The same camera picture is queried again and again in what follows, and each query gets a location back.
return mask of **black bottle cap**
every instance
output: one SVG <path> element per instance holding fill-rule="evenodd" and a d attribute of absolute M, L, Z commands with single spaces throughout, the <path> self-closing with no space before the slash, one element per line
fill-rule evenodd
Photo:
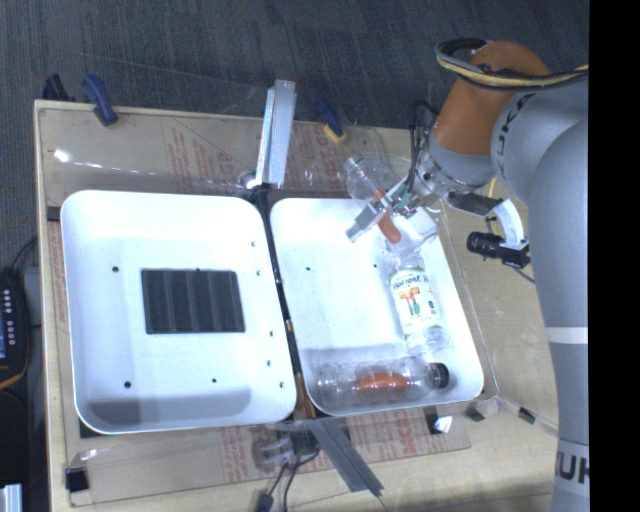
<path fill-rule="evenodd" d="M 444 363 L 431 363 L 429 369 L 434 389 L 446 388 L 449 385 L 449 368 Z"/>

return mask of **white bottle label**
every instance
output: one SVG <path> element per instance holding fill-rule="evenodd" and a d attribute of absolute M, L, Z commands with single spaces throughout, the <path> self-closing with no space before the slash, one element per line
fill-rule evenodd
<path fill-rule="evenodd" d="M 400 270 L 389 285 L 405 338 L 422 337 L 424 329 L 440 326 L 435 297 L 422 270 Z"/>

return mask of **clear plastic bottle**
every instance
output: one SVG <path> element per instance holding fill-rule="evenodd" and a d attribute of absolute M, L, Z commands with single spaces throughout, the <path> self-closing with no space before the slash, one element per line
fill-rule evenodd
<path fill-rule="evenodd" d="M 396 225 L 399 239 L 385 238 L 388 256 L 383 272 L 411 355 L 442 350 L 450 343 L 420 254 L 421 240 Z"/>
<path fill-rule="evenodd" d="M 316 372 L 318 399 L 328 409 L 415 402 L 448 384 L 445 364 L 428 363 L 420 357 L 375 363 L 325 363 Z"/>

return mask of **dark gray carpet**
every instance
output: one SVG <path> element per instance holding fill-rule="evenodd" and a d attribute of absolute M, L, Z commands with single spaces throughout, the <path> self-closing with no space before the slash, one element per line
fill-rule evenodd
<path fill-rule="evenodd" d="M 405 128 L 413 100 L 439 108 L 455 79 L 437 43 L 513 40 L 566 71 L 589 62 L 589 30 L 588 0 L 0 0 L 0 265 L 36 234 L 32 104 L 53 73 L 79 101 L 91 72 L 116 105 L 240 115 L 261 114 L 252 87 L 287 78 L 298 119 L 322 97 Z M 33 250 L 18 262 L 33 265 Z"/>

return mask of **black electronic device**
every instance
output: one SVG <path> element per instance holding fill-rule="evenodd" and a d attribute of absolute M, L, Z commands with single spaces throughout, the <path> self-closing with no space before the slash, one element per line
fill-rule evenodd
<path fill-rule="evenodd" d="M 0 389 L 16 382 L 27 369 L 29 316 L 16 279 L 0 272 Z"/>

